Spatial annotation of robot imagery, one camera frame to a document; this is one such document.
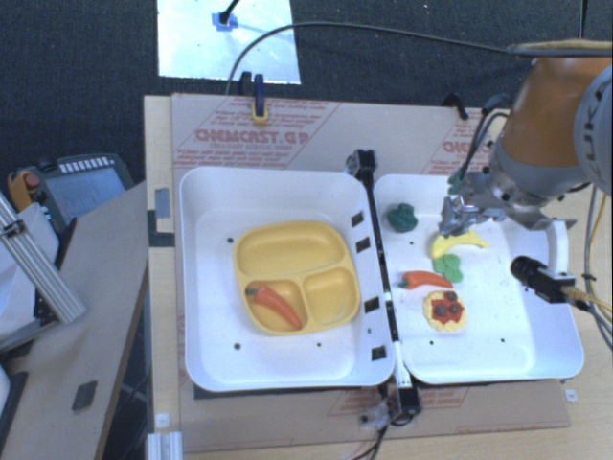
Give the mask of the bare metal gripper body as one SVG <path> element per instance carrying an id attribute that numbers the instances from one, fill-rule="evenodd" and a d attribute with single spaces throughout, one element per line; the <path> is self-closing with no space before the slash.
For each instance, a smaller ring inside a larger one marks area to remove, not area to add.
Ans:
<path id="1" fill-rule="evenodd" d="M 522 190 L 503 172 L 469 172 L 463 178 L 458 211 L 470 220 L 542 220 L 547 198 Z"/>

